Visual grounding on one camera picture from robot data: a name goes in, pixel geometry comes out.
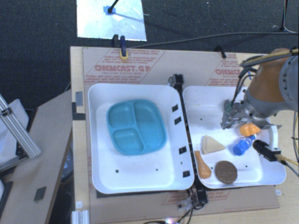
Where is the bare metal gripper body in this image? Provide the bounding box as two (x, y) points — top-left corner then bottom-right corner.
(223, 100), (274, 129)

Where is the orange toy bread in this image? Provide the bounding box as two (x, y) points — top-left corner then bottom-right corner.
(239, 122), (261, 137)

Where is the blue plastic bottle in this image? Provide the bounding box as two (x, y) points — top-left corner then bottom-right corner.
(232, 134), (256, 156)

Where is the beige toy pizza slice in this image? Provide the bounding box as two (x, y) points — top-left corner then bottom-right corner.
(201, 135), (227, 155)

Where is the thin black rod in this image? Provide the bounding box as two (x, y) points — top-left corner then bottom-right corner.
(176, 84), (203, 196)

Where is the brown round biscuit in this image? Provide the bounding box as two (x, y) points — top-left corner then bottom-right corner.
(214, 160), (238, 185)

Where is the orange toy carrot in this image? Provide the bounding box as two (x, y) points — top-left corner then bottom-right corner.
(194, 150), (212, 179)

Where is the white plastic tray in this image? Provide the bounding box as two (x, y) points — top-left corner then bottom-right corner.
(182, 85), (287, 189)
(87, 83), (196, 194)

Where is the blue divided plate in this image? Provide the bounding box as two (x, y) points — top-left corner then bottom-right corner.
(106, 98), (168, 156)

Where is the brown cardboard board red print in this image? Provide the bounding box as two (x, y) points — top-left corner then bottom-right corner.
(83, 47), (280, 224)

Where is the black cylinder on white bracket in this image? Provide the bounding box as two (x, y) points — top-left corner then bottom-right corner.
(253, 124), (282, 162)

